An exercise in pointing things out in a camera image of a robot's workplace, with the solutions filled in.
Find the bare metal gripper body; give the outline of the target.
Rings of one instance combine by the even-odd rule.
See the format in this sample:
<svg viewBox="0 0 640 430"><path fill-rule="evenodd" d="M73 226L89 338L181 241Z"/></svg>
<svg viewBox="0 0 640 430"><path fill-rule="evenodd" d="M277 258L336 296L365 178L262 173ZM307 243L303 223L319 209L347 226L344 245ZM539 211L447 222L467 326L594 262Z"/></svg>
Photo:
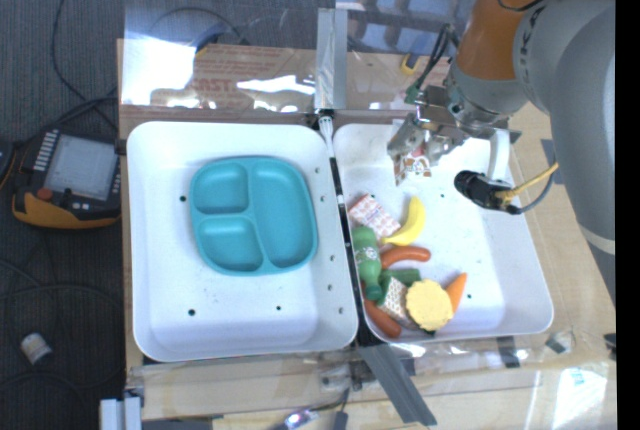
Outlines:
<svg viewBox="0 0 640 430"><path fill-rule="evenodd" d="M468 138L489 140L498 132L510 136L508 119L486 112L454 93L454 99L444 88L427 85L418 90L411 124L427 130L433 137L450 138L462 144Z"/></svg>

